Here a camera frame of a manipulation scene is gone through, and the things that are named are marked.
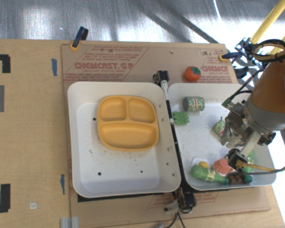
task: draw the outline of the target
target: metal floor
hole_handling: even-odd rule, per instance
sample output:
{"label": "metal floor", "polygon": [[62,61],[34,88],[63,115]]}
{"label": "metal floor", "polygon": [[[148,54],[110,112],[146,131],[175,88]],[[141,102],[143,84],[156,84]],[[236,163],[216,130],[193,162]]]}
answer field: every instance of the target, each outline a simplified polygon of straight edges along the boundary
{"label": "metal floor", "polygon": [[[278,1],[0,0],[0,38],[73,40],[83,26],[93,41],[222,43],[235,51]],[[284,35],[285,11],[260,41]],[[284,147],[275,151],[275,165],[284,166]],[[285,172],[273,186],[285,220]]]}

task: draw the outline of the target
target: white tray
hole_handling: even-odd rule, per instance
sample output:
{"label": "white tray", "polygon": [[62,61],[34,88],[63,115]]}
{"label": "white tray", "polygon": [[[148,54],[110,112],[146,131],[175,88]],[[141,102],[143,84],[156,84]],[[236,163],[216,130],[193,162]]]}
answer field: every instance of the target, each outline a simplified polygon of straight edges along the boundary
{"label": "white tray", "polygon": [[[97,133],[99,102],[110,95],[144,97],[155,107],[159,140],[149,150],[127,152],[104,146]],[[73,185],[86,198],[176,190],[180,169],[162,89],[152,83],[77,82],[67,92]]]}
{"label": "white tray", "polygon": [[[236,84],[173,84],[168,88],[168,96],[172,111],[183,111],[182,100],[186,96],[200,96],[205,100],[205,108],[199,112],[188,112],[189,123],[186,125],[175,125],[180,155],[187,183],[196,190],[223,190],[251,186],[263,186],[272,184],[275,174],[254,175],[250,184],[227,185],[210,183],[196,179],[190,175],[191,162],[193,158],[203,158],[213,164],[214,161],[223,158],[229,148],[222,146],[219,136],[212,131],[212,127],[222,117],[228,115],[229,111],[221,104],[241,85]],[[239,94],[233,102],[246,100],[249,94]],[[268,147],[254,147],[254,164],[274,168]]]}

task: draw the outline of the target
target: yellow divided plate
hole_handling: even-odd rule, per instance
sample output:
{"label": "yellow divided plate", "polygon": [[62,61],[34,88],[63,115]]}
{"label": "yellow divided plate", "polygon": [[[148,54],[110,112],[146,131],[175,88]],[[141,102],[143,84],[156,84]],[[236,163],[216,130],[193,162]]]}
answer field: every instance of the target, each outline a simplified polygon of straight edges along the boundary
{"label": "yellow divided plate", "polygon": [[156,145],[159,138],[154,106],[145,98],[113,95],[104,98],[97,111],[100,141],[108,148],[142,151]]}

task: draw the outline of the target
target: yellow pole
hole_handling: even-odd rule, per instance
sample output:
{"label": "yellow pole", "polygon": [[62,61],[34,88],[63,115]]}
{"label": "yellow pole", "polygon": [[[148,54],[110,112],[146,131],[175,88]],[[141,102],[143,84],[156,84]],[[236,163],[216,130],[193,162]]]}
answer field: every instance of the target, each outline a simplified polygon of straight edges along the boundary
{"label": "yellow pole", "polygon": [[280,51],[282,51],[282,49],[281,49],[281,48],[279,48],[279,47],[275,47],[275,48],[273,48],[273,49],[272,49],[272,51],[271,51],[271,52],[269,52],[269,54],[270,54],[270,55],[272,55],[272,54],[278,53],[278,52],[280,52]]}
{"label": "yellow pole", "polygon": [[268,14],[256,33],[250,38],[252,44],[256,44],[265,31],[276,21],[276,19],[285,10],[285,0],[280,0]]}

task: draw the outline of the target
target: red tomato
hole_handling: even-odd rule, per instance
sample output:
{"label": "red tomato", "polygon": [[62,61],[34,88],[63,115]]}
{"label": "red tomato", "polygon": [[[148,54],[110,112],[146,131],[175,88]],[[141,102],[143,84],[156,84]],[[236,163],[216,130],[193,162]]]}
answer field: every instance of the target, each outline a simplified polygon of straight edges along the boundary
{"label": "red tomato", "polygon": [[185,78],[190,82],[198,81],[200,76],[200,70],[195,66],[189,66],[185,70]]}

